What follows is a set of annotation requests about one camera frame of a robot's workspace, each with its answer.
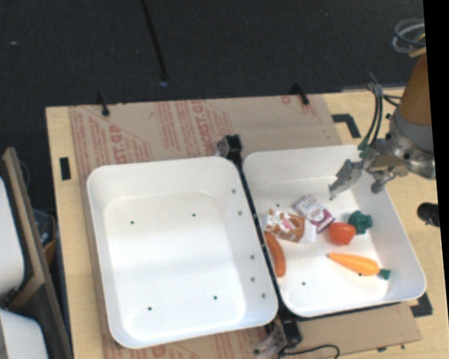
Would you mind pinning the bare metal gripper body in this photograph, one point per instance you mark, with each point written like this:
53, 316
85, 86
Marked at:
399, 158

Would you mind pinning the brown and white carton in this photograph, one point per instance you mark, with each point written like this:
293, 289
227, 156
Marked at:
286, 226

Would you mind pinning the white plastic tray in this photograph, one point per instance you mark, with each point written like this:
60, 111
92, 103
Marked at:
326, 290
176, 256

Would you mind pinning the brown cardboard board red print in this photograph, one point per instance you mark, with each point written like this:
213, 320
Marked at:
189, 127

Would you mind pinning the thin black rod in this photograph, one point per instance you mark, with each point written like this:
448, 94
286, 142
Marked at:
260, 234

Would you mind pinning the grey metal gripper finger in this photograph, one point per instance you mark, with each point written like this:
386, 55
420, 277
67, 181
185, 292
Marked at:
346, 177
379, 184

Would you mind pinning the orange bell pepper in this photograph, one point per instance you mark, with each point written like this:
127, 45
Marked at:
342, 233

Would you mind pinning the purple and white carton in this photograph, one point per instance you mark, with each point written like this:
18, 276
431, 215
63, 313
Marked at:
314, 212

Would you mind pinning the orange sausage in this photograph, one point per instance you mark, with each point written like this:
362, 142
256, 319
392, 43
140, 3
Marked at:
277, 256

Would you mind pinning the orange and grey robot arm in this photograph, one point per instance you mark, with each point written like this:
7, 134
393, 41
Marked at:
415, 98

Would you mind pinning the orange carrot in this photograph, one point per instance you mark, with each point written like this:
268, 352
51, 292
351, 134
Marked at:
355, 263

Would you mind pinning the green broccoli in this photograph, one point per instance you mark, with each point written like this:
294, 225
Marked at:
361, 222

